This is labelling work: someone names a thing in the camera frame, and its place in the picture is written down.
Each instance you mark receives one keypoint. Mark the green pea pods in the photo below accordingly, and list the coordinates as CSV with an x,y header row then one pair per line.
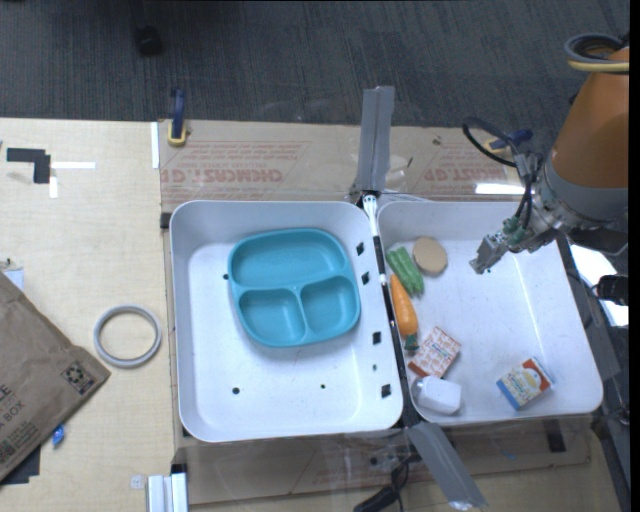
x,y
407,272

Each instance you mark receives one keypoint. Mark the black chair wheel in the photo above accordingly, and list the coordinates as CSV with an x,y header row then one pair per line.
x,y
148,41

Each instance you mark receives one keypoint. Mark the white plastic tray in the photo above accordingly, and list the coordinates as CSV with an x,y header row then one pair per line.
x,y
505,320
280,395

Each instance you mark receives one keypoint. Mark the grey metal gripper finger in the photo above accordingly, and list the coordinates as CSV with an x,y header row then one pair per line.
x,y
495,255
484,252

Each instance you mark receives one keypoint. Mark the blue divided plate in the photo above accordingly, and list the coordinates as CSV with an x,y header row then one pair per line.
x,y
280,257

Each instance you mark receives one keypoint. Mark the orange carrot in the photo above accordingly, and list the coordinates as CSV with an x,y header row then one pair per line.
x,y
404,310

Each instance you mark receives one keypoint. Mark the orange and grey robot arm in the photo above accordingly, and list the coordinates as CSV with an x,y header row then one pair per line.
x,y
595,135

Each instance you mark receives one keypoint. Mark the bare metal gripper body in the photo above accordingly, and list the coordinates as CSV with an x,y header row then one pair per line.
x,y
541,227

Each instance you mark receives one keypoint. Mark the tan round biscuit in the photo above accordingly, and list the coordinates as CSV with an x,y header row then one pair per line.
x,y
430,256

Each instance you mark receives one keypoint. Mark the brown paper bag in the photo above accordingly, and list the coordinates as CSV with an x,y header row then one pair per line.
x,y
35,370

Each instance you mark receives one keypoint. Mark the orange and white packet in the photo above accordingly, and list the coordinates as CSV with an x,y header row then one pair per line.
x,y
435,353

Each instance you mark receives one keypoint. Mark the black cylinder on white bracket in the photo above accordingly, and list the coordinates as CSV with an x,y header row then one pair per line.
x,y
612,289

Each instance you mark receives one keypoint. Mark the white blue orange carton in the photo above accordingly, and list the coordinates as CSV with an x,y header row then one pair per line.
x,y
524,384

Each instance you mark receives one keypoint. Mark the white bottle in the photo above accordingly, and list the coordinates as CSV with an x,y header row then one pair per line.
x,y
440,396

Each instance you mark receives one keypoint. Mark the brown cardboard board red print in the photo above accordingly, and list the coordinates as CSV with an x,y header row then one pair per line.
x,y
280,165

